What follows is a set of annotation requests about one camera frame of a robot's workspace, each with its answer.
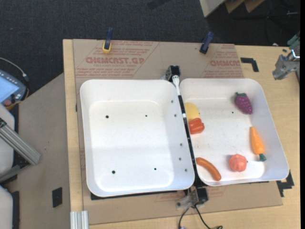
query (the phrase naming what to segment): wooden table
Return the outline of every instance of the wooden table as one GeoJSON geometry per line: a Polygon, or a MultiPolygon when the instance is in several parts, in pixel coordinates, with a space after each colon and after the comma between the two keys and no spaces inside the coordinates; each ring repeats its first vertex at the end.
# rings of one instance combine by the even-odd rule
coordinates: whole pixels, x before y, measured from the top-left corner
{"type": "MultiPolygon", "coordinates": [[[[223,225],[225,229],[235,228],[300,228],[300,87],[294,73],[283,80],[274,80],[272,71],[281,47],[236,46],[239,57],[254,58],[259,72],[255,73],[248,63],[242,63],[245,78],[259,82],[264,93],[281,140],[295,185],[285,190],[283,205],[269,208],[255,208],[228,212],[203,214],[210,227],[223,225]]],[[[66,114],[69,156],[71,211],[83,210],[81,168],[78,141],[78,123],[75,112],[75,78],[73,64],[73,41],[63,40],[64,76],[66,92],[66,114]]],[[[92,225],[90,229],[175,229],[179,217],[146,219],[111,224],[92,225]]],[[[204,228],[198,215],[183,218],[188,229],[204,228]]]]}

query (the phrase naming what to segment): black floor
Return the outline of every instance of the black floor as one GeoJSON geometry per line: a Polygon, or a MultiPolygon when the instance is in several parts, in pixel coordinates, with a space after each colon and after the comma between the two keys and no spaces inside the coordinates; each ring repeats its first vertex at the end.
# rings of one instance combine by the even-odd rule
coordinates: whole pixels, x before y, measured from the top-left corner
{"type": "MultiPolygon", "coordinates": [[[[111,26],[114,40],[201,42],[212,31],[215,43],[287,46],[300,16],[275,17],[281,26],[266,16],[288,11],[300,12],[300,0],[266,0],[251,13],[223,4],[207,18],[199,0],[0,0],[0,57],[26,72],[33,93],[63,72],[63,39],[104,39],[111,26]]],[[[7,62],[0,69],[22,80],[7,62]]]]}

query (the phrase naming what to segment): blue clamp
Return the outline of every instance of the blue clamp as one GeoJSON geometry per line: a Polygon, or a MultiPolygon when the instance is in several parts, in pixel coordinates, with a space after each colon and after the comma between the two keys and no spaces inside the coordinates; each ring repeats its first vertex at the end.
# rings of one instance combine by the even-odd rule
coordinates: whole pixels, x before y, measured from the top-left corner
{"type": "Polygon", "coordinates": [[[113,31],[113,28],[109,27],[107,35],[106,35],[106,41],[103,43],[103,47],[102,47],[104,53],[109,53],[110,50],[111,50],[110,40],[111,40],[111,37],[112,37],[112,31],[113,31]]]}
{"type": "Polygon", "coordinates": [[[200,47],[200,52],[206,54],[206,52],[208,52],[208,48],[209,48],[209,44],[212,41],[214,37],[214,33],[209,31],[209,33],[207,34],[207,36],[205,37],[203,44],[200,47]]]}

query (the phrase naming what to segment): white cable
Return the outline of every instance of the white cable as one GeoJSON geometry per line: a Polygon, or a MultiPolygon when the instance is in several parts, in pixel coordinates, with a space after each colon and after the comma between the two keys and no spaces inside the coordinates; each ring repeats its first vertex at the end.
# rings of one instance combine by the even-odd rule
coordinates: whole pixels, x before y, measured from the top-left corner
{"type": "Polygon", "coordinates": [[[21,71],[22,76],[23,76],[23,78],[25,79],[25,81],[26,81],[26,82],[29,81],[28,75],[27,75],[18,65],[14,64],[13,62],[11,62],[11,61],[9,61],[9,60],[7,60],[7,59],[5,59],[5,58],[1,58],[1,57],[0,57],[0,59],[3,60],[3,61],[5,61],[5,62],[10,63],[11,65],[13,65],[13,66],[15,66],[17,69],[19,69],[19,70],[21,71]]]}

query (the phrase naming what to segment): white plastic tray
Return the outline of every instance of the white plastic tray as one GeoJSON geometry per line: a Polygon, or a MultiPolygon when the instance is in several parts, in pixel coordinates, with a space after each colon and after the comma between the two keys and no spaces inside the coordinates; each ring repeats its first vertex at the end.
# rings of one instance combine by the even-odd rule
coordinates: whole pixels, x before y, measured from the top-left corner
{"type": "Polygon", "coordinates": [[[207,185],[281,180],[289,168],[263,89],[251,79],[185,79],[180,84],[184,103],[195,104],[205,125],[202,133],[191,135],[195,157],[210,161],[222,179],[197,166],[200,179],[207,185]],[[246,93],[253,106],[252,114],[242,113],[234,104],[235,93],[246,93]],[[254,126],[265,146],[267,160],[260,162],[250,145],[250,127],[254,126]],[[247,168],[233,172],[228,166],[234,154],[246,157],[247,168]]]}
{"type": "Polygon", "coordinates": [[[93,194],[183,190],[193,184],[193,164],[173,84],[88,80],[80,97],[87,184],[93,194]]]}

